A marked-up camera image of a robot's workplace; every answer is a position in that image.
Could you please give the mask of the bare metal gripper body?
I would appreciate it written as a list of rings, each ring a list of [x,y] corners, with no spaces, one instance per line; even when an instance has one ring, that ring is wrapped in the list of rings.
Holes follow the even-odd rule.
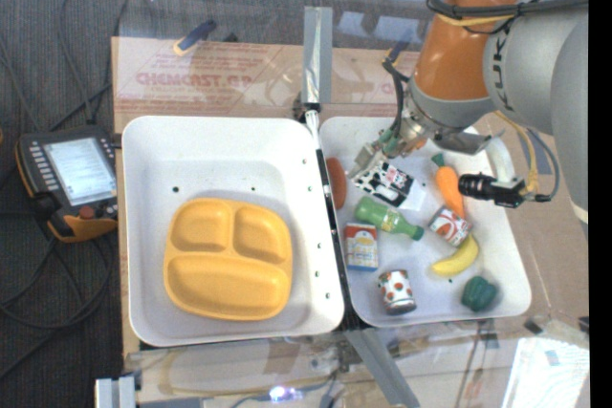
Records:
[[[388,159],[405,156],[423,147],[430,136],[429,128],[418,116],[402,110],[377,138],[367,144],[369,150]]]

